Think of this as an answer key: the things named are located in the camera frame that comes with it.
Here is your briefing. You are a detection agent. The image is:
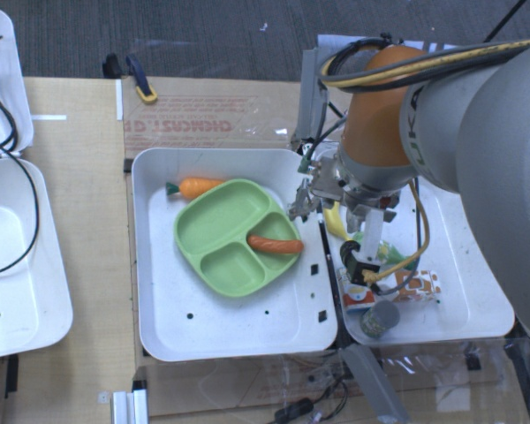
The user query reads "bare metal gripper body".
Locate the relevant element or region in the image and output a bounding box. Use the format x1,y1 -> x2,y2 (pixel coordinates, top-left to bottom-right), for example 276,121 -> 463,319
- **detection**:
308,152 -> 362,208

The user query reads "yellow banana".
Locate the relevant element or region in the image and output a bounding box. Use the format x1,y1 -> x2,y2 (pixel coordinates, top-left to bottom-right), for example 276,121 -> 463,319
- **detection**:
322,201 -> 351,242

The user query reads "orange sausage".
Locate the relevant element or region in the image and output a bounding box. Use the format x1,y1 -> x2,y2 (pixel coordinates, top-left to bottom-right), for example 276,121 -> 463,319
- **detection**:
246,233 -> 306,256

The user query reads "thin black rod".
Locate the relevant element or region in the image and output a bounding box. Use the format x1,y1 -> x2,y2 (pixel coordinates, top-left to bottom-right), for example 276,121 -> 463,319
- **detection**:
317,218 -> 345,349

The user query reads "green divided plate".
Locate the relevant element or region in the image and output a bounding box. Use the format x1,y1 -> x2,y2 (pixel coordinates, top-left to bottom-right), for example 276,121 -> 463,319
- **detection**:
172,178 -> 305,299

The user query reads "green and yellow packet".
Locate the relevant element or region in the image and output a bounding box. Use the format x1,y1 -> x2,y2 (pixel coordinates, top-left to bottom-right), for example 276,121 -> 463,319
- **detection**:
352,231 -> 408,267

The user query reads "orange carrot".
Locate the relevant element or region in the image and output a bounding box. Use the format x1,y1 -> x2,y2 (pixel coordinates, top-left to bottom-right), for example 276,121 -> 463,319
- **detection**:
165,177 -> 227,201

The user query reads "red and white carton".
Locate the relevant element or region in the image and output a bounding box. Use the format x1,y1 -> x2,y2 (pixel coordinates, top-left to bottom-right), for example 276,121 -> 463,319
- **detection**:
335,266 -> 377,315

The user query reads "brown cardboard board red print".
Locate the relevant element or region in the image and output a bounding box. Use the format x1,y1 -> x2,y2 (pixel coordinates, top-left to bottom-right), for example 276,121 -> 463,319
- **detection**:
120,75 -> 516,417

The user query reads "white plastic tray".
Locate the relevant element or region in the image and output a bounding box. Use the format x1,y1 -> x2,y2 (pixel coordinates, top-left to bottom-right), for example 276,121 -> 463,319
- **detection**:
321,165 -> 516,349
131,147 -> 339,363

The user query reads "green can grey lid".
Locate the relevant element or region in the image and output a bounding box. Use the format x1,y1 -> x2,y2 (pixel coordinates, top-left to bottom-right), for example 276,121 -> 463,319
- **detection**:
359,299 -> 401,340

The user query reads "orange and white carton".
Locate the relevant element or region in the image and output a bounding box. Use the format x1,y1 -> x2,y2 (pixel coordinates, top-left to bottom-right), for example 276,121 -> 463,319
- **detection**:
389,269 -> 443,305

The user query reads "black cylinder on white bracket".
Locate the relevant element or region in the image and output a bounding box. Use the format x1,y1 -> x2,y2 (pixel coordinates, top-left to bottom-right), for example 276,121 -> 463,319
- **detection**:
339,211 -> 384,287

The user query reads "black block with thin wires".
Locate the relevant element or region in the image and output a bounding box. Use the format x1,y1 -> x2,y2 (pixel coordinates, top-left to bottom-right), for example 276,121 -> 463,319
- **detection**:
273,397 -> 315,424

